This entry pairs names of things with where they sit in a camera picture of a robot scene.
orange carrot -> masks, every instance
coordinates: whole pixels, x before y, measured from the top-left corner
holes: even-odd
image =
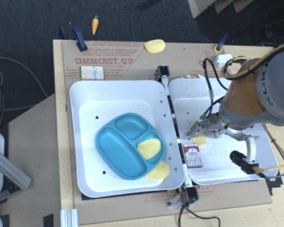
[[[93,35],[95,35],[98,25],[99,25],[99,19],[98,19],[98,16],[95,15],[95,18],[93,19],[91,23],[91,29],[93,31]]]

blue plate compartment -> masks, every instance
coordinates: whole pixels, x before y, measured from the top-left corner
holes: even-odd
[[[146,160],[137,146],[148,139],[158,139],[161,148]],[[120,115],[100,129],[96,136],[96,147],[104,160],[128,180],[138,179],[150,172],[166,153],[166,145],[160,134],[135,113]]]

black floor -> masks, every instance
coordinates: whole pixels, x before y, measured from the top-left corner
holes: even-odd
[[[94,15],[101,27],[90,32]],[[220,14],[208,8],[193,19],[187,0],[0,0],[0,59],[5,108],[2,125],[54,93],[53,39],[60,27],[78,26],[86,40],[217,43],[224,33],[237,35],[284,19],[284,0],[255,0],[240,13],[232,5]],[[284,21],[226,44],[277,46],[284,43]]]

table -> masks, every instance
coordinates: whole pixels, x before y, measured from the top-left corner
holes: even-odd
[[[71,156],[70,156],[70,142],[69,142],[69,122],[67,112],[65,110],[66,91],[65,91],[65,78],[64,78],[64,64],[63,64],[63,41],[53,41],[54,52],[54,72],[55,72],[55,96],[56,96],[56,113],[57,113],[57,135],[58,135],[58,154],[59,154],[59,176],[60,176],[60,197],[61,209],[71,210],[74,208],[75,201],[73,195],[73,185],[71,176]],[[184,65],[183,60],[199,61],[202,56],[206,56],[208,51],[198,50],[199,47],[211,48],[209,45],[204,44],[169,44],[167,43],[166,50],[161,52],[160,55],[146,55],[146,52],[139,54],[140,59],[144,61],[155,61],[161,58],[164,62],[164,56],[170,56],[171,51],[174,51],[175,58],[177,59],[178,66],[170,67],[171,75],[174,77],[179,76],[179,73],[189,73],[187,66]],[[225,53],[231,53],[232,56],[245,55],[250,58],[262,57],[267,52],[271,51],[270,47],[247,47],[247,46],[224,46]],[[135,78],[132,68],[126,71],[128,78]],[[149,71],[142,74],[142,77],[149,75]],[[270,126],[274,136],[278,139],[280,145],[284,146],[284,127]],[[218,216],[221,219],[222,226],[284,226],[284,184],[281,188],[273,189],[272,203],[259,206],[240,207],[224,210],[211,210],[198,212],[200,216]],[[98,224],[84,225],[91,226],[177,226],[177,215],[165,215],[152,218],[139,218],[131,220],[122,220],[115,222],[106,222]],[[184,214],[182,217],[182,225],[190,226],[196,224],[198,226],[217,226],[217,220],[201,220],[195,219],[190,214]]]

wooden table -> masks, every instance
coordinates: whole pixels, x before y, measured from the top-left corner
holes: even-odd
[[[175,47],[192,46],[191,44],[174,44]],[[270,47],[247,47],[247,46],[224,46],[225,53],[231,53],[233,57],[245,55],[250,58],[262,57],[267,52],[271,51]],[[60,197],[61,209],[71,210],[74,208],[73,186],[71,178],[71,159],[70,159],[70,143],[68,131],[67,112],[65,110],[66,94],[64,80],[64,65],[63,65],[63,49],[62,41],[53,41],[54,52],[54,72],[55,72],[55,96],[56,96],[56,111],[57,111],[57,134],[58,134],[58,150],[59,150],[59,171],[60,171]],[[198,52],[194,55],[197,59],[200,58]],[[284,147],[284,127],[269,126],[275,138],[281,146]],[[278,162],[282,160],[276,153]],[[281,226],[284,227],[284,184],[281,188],[273,189],[272,203],[239,207],[223,210],[211,210],[198,212],[197,214],[203,217],[218,216],[221,219],[222,226]],[[126,226],[177,226],[178,215],[167,215],[152,218],[140,218],[131,220],[122,220],[115,222],[106,222],[98,224],[84,225],[87,227],[126,227]],[[182,216],[182,226],[218,226],[216,219],[201,220],[185,213]]]

